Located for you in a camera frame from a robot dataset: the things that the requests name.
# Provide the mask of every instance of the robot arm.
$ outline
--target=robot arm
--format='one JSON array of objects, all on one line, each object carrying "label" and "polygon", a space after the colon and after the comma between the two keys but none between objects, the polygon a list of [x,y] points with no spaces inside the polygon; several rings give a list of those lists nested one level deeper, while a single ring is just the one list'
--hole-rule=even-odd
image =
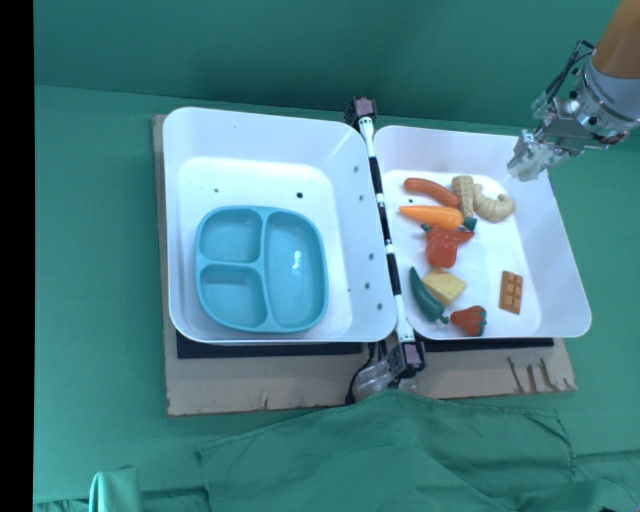
[{"label": "robot arm", "polygon": [[[561,99],[557,94],[569,74],[576,76],[575,85]],[[585,149],[617,144],[640,126],[640,1],[620,1],[597,46],[578,41],[531,109],[540,124],[520,133],[507,164],[521,181]]]}]

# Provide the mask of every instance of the yellow cheese wedge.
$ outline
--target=yellow cheese wedge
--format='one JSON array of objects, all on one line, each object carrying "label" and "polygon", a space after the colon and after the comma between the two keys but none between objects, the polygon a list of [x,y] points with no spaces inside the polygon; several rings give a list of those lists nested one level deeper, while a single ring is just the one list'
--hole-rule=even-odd
[{"label": "yellow cheese wedge", "polygon": [[443,306],[449,306],[467,287],[462,279],[441,268],[432,269],[422,278],[422,282]]}]

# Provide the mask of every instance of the green chili pepper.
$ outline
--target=green chili pepper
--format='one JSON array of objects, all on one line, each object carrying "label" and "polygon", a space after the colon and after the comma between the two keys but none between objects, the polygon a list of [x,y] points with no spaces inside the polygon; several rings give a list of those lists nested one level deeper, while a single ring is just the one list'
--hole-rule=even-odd
[{"label": "green chili pepper", "polygon": [[449,317],[443,315],[444,306],[436,300],[431,293],[429,293],[427,287],[420,280],[420,276],[418,275],[415,267],[411,267],[411,270],[409,270],[409,282],[411,284],[413,298],[416,300],[422,314],[431,322],[435,322],[439,319],[442,323],[448,324]]}]

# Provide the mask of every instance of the blue plate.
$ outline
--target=blue plate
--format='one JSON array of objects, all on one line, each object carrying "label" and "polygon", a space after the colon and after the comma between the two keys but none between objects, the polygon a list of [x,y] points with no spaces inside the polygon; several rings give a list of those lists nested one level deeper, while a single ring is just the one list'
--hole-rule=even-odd
[{"label": "blue plate", "polygon": [[196,289],[215,322],[242,331],[287,333],[327,310],[327,263],[318,229],[279,208],[228,206],[198,225]]}]

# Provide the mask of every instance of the brown waffle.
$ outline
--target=brown waffle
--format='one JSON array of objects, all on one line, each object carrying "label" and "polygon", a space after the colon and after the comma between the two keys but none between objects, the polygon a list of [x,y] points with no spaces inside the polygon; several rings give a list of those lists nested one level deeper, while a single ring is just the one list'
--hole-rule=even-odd
[{"label": "brown waffle", "polygon": [[520,302],[522,300],[522,276],[502,271],[502,283],[500,285],[499,306],[516,315],[520,314]]}]

